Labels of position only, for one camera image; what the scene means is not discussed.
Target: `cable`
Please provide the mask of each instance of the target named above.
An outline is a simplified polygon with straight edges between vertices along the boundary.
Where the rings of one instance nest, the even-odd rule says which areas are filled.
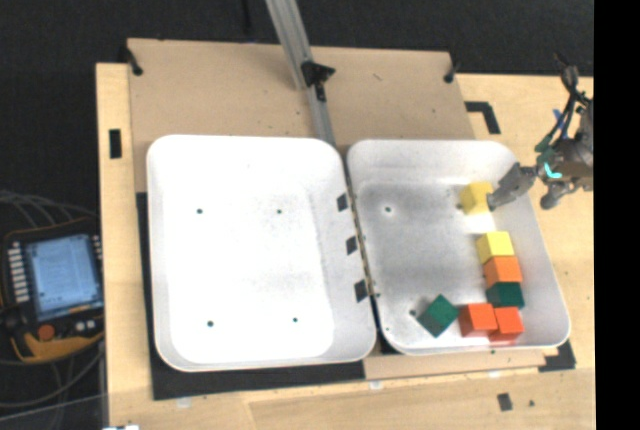
[[[23,367],[23,368],[37,368],[38,366],[48,366],[49,364],[66,361],[67,359],[71,359],[73,357],[77,357],[78,355],[82,355],[85,352],[87,352],[88,350],[98,346],[102,342],[103,342],[103,340],[99,339],[99,340],[95,341],[94,343],[91,343],[90,345],[87,345],[87,347],[85,347],[85,348],[77,350],[77,351],[75,351],[75,352],[73,352],[71,354],[65,355],[63,357],[57,357],[56,359],[50,359],[47,362],[22,362],[22,361],[13,361],[13,360],[10,360],[10,359],[0,359],[0,366],[16,366],[18,368],[20,368],[20,367]]]
[[[51,215],[51,213],[46,209],[47,207],[55,208],[60,213],[64,215],[64,217],[71,221],[74,219],[71,211],[75,211],[77,213],[90,215],[92,217],[97,218],[97,214],[94,211],[91,211],[82,206],[76,206],[73,204],[59,203],[52,201],[51,199],[46,199],[44,197],[40,197],[37,195],[22,195],[17,194],[15,192],[11,192],[9,190],[1,190],[0,191],[0,203],[11,204],[13,205],[22,216],[29,222],[31,227],[37,228],[39,227],[36,220],[27,212],[24,208],[25,204],[35,208],[44,218],[47,220],[47,223],[50,225],[55,225],[57,222]]]
[[[91,359],[91,361],[89,361],[89,363],[75,377],[73,377],[64,386],[59,387],[55,391],[52,391],[51,393],[49,393],[47,395],[41,396],[40,398],[35,398],[33,400],[28,400],[28,401],[24,401],[24,402],[2,402],[2,401],[0,401],[0,409],[20,409],[20,408],[24,408],[24,407],[32,407],[34,405],[39,405],[41,403],[49,401],[51,398],[55,398],[59,394],[64,393],[65,391],[70,389],[72,386],[77,384],[85,375],[87,375],[87,373],[89,373],[93,369],[93,367],[96,364],[98,364],[98,361],[100,361],[102,356],[103,356],[103,352],[102,351],[98,352],[98,354],[93,359]]]
[[[58,370],[58,367],[55,364],[51,364],[51,369],[54,372],[57,388],[58,389],[62,388],[62,379],[60,378],[60,370]],[[63,403],[65,394],[66,394],[66,391],[58,395],[56,411],[55,411],[55,414],[53,415],[53,418],[51,419],[51,422],[49,423],[47,430],[56,430],[56,427],[58,426],[58,422],[60,420],[60,414],[64,412],[64,409],[60,407],[60,404]]]
[[[570,96],[569,97],[569,112],[567,114],[567,119],[564,122],[564,126],[562,127],[562,132],[560,133],[560,139],[566,137],[567,133],[569,133],[569,126],[571,126],[571,118],[573,117],[573,113],[575,111],[575,108],[576,108],[576,97],[575,96]]]
[[[53,367],[58,372],[57,384],[58,384],[58,388],[61,388],[62,381],[59,380],[60,373],[58,371],[58,367],[55,365]],[[71,360],[69,361],[69,365],[67,366],[67,376],[66,376],[67,383],[71,382],[71,380],[73,379],[73,368],[74,368],[74,359],[71,358]],[[64,412],[65,412],[64,404],[67,402],[68,399],[69,399],[68,389],[65,390],[63,393],[61,393],[60,395],[58,395],[56,411],[53,418],[51,419],[51,423],[49,424],[48,430],[59,430],[60,425],[62,424],[62,421],[64,419]]]
[[[545,135],[545,137],[548,138],[549,142],[553,139],[553,135],[555,135],[558,128],[560,128],[561,125],[564,126],[564,122],[566,121],[568,112],[571,108],[570,103],[571,103],[571,98],[569,98],[569,101],[567,101],[566,105],[564,106],[564,110],[562,111],[562,114],[560,115],[560,117],[556,119],[556,123],[553,126],[553,128],[551,128],[551,131]]]

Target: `yellow cube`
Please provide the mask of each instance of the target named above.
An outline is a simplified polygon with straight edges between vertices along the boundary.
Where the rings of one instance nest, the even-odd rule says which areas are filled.
[[[477,215],[489,211],[487,194],[493,192],[493,186],[488,181],[469,183],[460,192],[462,209],[467,215]]]
[[[482,235],[476,240],[476,249],[483,265],[493,256],[515,256],[507,231],[491,231]]]

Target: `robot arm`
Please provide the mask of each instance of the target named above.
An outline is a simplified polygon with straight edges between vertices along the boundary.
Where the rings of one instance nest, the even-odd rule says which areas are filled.
[[[529,191],[538,178],[548,187],[540,200],[543,209],[554,208],[563,196],[580,188],[593,190],[593,98],[578,92],[577,68],[556,59],[561,67],[562,83],[569,91],[564,112],[535,147],[539,153],[536,165],[521,167],[519,163],[514,164],[499,181],[499,188],[487,195],[491,211]],[[570,138],[567,133],[574,113],[580,115],[580,126]]]

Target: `green cube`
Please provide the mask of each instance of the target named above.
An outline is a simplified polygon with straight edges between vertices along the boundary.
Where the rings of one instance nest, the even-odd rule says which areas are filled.
[[[458,313],[459,310],[451,302],[442,295],[438,295],[418,316],[418,322],[437,338],[458,318]]]
[[[487,301],[495,307],[524,307],[524,297],[519,282],[497,282],[487,291]]]

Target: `orange cube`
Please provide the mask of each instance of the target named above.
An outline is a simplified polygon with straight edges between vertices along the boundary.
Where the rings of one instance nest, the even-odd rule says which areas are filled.
[[[487,303],[468,304],[458,315],[460,332],[464,337],[487,337],[498,330],[493,306]]]
[[[496,307],[494,312],[498,330],[489,335],[489,340],[511,342],[524,332],[524,324],[517,307]]]
[[[497,282],[522,283],[522,271],[516,256],[493,256],[482,269],[487,288],[491,288]]]

